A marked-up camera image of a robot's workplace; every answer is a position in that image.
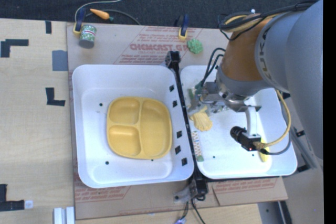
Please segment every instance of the yellow divided plate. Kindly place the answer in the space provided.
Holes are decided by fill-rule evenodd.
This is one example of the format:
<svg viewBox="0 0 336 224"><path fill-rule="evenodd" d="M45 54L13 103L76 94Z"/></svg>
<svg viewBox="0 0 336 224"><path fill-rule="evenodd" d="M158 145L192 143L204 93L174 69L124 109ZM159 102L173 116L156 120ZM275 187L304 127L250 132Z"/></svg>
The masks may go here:
<svg viewBox="0 0 336 224"><path fill-rule="evenodd" d="M172 146L172 123L167 107L142 97L113 100L107 113L107 139L118 155L157 159Z"/></svg>

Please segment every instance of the green spiky ball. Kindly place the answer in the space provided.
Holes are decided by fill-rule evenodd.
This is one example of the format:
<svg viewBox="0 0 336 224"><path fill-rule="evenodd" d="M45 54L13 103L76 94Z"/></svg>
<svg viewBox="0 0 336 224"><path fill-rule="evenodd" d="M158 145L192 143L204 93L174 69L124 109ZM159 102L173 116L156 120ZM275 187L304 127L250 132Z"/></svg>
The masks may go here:
<svg viewBox="0 0 336 224"><path fill-rule="evenodd" d="M187 46L188 46L189 51L191 51L194 54L198 54L203 51L203 45L197 39L188 40Z"/></svg>

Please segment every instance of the white tray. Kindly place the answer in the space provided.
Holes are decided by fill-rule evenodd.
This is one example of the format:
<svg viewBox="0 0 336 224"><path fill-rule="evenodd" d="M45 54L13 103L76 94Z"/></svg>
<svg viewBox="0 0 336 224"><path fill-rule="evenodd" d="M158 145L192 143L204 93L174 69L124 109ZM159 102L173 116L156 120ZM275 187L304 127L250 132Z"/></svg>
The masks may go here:
<svg viewBox="0 0 336 224"><path fill-rule="evenodd" d="M84 184L117 187L182 181L192 175L194 163L171 70L164 66L83 65L74 70L72 84L78 172ZM110 149L107 110L113 99L123 96L154 98L167 106L173 142L164 157L132 159Z"/></svg>
<svg viewBox="0 0 336 224"><path fill-rule="evenodd" d="M194 87L203 78L206 66L188 66L181 70L181 81L185 104L190 105L188 89ZM206 81L214 81L214 70ZM286 129L280 104L274 89L258 92L246 104L261 105L257 112L257 131L267 142L279 138ZM241 147L230 135L234 126L247 127L246 114L236 113L232 110L223 111L211 116L213 127L209 131L197 130L190 121L191 131L197 131L204 158L197 162L201 173L212 179L250 178L285 176L295 172L297 159L292 145L281 155L270 156L269 160L262 162L259 153L248 152ZM270 152L278 152L286 147L288 136L280 143L269 148Z"/></svg>

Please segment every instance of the wooden surface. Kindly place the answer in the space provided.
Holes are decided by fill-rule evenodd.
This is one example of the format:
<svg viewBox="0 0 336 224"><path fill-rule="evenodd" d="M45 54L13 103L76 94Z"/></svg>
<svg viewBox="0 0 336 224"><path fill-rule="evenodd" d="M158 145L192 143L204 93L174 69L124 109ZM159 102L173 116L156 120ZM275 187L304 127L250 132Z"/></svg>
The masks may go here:
<svg viewBox="0 0 336 224"><path fill-rule="evenodd" d="M0 58L0 184L7 200L32 200L33 209L0 212L0 223L52 223L56 207L74 205L68 72L53 71L52 51L67 50L66 23L0 19L0 41L29 39ZM55 88L47 105L45 88ZM257 204L199 210L206 223L260 224ZM122 216L76 223L175 223L181 212ZM190 210L187 223L201 223Z"/></svg>

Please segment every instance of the cardboard box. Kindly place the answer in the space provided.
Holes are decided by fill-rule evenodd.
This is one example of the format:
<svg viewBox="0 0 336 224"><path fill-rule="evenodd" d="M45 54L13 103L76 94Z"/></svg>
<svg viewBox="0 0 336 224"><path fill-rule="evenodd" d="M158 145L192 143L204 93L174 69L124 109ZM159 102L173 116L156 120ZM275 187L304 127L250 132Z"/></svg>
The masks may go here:
<svg viewBox="0 0 336 224"><path fill-rule="evenodd" d="M79 37L72 32L73 24L67 24L76 219L183 210L184 204L174 202L174 194L184 189L187 181L100 189L89 188L81 182L77 170L72 72L84 64L160 65L168 51L180 52L180 68L206 65L213 49L225 48L227 40L218 29L189 28L187 40L198 39L204 47L200 54L193 54L186 40L178 39L177 27L93 25L97 29L95 45L86 49L79 46ZM208 187L206 199L197 201L199 208L287 199L281 177L211 182Z"/></svg>

